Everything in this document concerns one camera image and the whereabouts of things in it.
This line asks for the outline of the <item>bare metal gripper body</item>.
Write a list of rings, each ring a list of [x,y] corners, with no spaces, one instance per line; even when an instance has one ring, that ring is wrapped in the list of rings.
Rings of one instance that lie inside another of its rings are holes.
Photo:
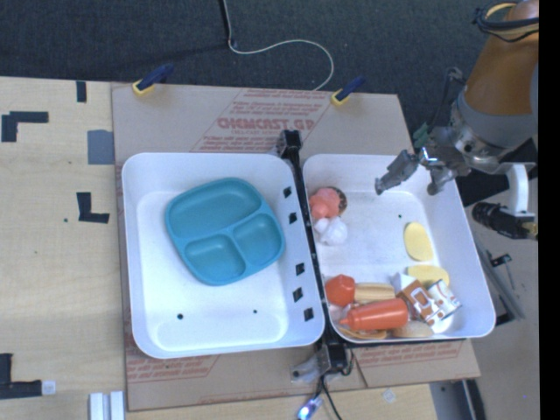
[[[485,142],[464,124],[423,126],[419,149],[420,163],[432,177],[466,176],[471,170],[505,174],[510,169],[510,163],[501,162],[507,149]]]

